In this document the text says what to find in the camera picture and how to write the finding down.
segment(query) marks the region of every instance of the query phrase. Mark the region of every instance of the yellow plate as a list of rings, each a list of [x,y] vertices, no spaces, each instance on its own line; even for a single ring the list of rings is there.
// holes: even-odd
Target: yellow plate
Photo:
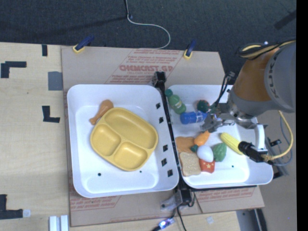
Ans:
[[[97,122],[91,146],[102,158],[126,171],[142,167],[158,143],[155,128],[124,108],[112,108]]]

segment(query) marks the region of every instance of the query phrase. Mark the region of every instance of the yellow corn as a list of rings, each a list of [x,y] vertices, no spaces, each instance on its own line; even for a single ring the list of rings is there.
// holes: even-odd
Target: yellow corn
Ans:
[[[243,153],[238,149],[240,141],[238,141],[236,138],[225,132],[223,132],[220,135],[220,138],[224,143],[226,143],[227,146],[229,146],[236,153],[238,153],[239,155],[243,155]]]

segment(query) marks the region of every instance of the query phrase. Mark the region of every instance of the white cable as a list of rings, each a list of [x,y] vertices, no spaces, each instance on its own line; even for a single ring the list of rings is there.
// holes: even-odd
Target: white cable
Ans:
[[[163,28],[162,26],[159,26],[159,25],[155,25],[155,24],[145,24],[145,23],[133,22],[133,21],[129,18],[129,10],[128,10],[128,2],[127,2],[127,0],[125,0],[125,4],[126,4],[126,10],[127,10],[127,20],[128,20],[130,23],[135,24],[135,25],[140,25],[140,26],[155,26],[155,27],[158,27],[158,28],[160,28],[160,29],[163,29],[163,30],[168,34],[168,38],[169,38],[168,43],[167,43],[165,46],[163,46],[163,47],[155,48],[155,49],[157,49],[157,50],[163,49],[163,48],[165,48],[165,47],[167,47],[167,46],[169,45],[169,43],[171,42],[171,36],[170,36],[169,32],[168,32],[165,28]]]

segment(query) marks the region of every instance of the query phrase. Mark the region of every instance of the bread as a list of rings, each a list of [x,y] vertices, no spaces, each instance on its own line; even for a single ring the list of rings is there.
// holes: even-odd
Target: bread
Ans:
[[[181,152],[179,157],[183,176],[199,175],[201,173],[199,158],[196,153]]]
[[[194,137],[176,137],[175,144],[177,145],[178,152],[193,153],[191,151],[191,147],[194,146],[193,140]]]

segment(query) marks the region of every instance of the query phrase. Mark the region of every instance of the white tray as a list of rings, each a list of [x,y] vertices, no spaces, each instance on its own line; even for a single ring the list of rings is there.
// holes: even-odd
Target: white tray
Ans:
[[[186,104],[187,112],[196,110],[198,100],[207,100],[212,104],[219,95],[221,86],[218,85],[174,85],[170,89],[174,94],[180,96],[183,103]],[[227,101],[226,92],[220,99],[221,103]],[[183,125],[180,122],[180,116],[171,108],[170,116],[174,137],[195,137],[200,132],[200,123]],[[219,135],[227,132],[240,141],[252,142],[256,148],[264,148],[264,129],[258,125],[256,129],[244,129],[241,126],[223,126],[218,128],[217,132],[211,133],[206,145],[214,146],[222,143]],[[239,155],[230,148],[222,162],[215,163],[213,173],[202,172],[197,176],[183,177],[184,181],[192,188],[221,188],[238,187],[249,185],[267,184],[272,180],[273,170],[269,164],[256,163],[247,156]]]
[[[95,116],[103,100],[122,107],[152,124],[158,144],[148,161],[136,171],[123,171],[95,153],[90,144]],[[167,191],[179,181],[161,95],[147,85],[76,85],[67,94],[73,183],[88,198]]]

